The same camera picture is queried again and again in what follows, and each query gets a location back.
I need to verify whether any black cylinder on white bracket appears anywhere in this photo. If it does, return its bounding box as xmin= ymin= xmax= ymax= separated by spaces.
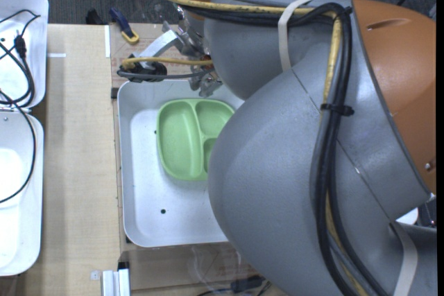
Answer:
xmin=117 ymin=28 xmax=184 ymax=83

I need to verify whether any white plastic tray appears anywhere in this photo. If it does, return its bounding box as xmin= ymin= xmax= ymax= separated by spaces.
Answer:
xmin=117 ymin=78 xmax=246 ymax=249

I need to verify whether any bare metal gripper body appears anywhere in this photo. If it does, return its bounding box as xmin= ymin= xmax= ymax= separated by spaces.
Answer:
xmin=175 ymin=19 xmax=215 ymax=78

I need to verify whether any green divided plate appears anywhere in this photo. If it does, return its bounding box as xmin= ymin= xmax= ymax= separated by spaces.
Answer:
xmin=156 ymin=98 xmax=237 ymax=182

